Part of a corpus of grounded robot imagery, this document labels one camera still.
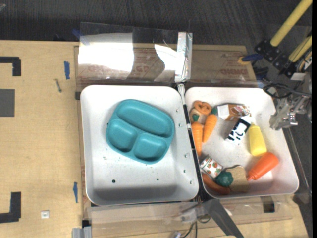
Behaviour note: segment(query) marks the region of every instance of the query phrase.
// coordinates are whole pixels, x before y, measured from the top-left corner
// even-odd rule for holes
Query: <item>wooden board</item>
[[[11,192],[22,194],[21,219],[0,224],[0,237],[71,237],[72,228],[81,226],[77,44],[0,41],[0,56],[22,62],[21,77],[12,76],[12,64],[0,63],[0,88],[15,89],[15,117],[0,117],[0,212],[9,211]],[[70,63],[70,80],[64,61]],[[41,219],[43,210],[50,211],[48,219]]]

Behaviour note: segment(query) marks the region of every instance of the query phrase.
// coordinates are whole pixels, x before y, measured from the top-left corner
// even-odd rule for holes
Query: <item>black corner marker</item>
[[[0,213],[0,223],[17,222],[21,218],[21,192],[11,192],[10,211]]]
[[[19,57],[0,57],[0,63],[11,63],[12,76],[21,76],[21,59]]]

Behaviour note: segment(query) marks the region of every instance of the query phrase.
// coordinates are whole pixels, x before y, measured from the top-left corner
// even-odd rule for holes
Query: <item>gray strip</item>
[[[14,117],[15,90],[0,89],[0,117]]]

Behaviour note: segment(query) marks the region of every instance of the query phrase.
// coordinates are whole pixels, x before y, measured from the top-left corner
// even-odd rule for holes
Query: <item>toy carrot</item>
[[[206,143],[210,135],[212,134],[212,131],[217,123],[217,116],[214,114],[211,114],[207,116],[205,126],[204,126],[204,136],[203,136],[203,143]]]
[[[203,144],[203,126],[195,121],[192,124],[192,134],[195,142],[195,147],[198,156],[202,154],[202,144]]]
[[[207,102],[195,101],[194,108],[206,116],[211,112],[211,106]]]
[[[221,195],[228,195],[230,193],[229,188],[218,185],[207,174],[202,174],[202,178],[204,184],[213,191],[216,191]]]

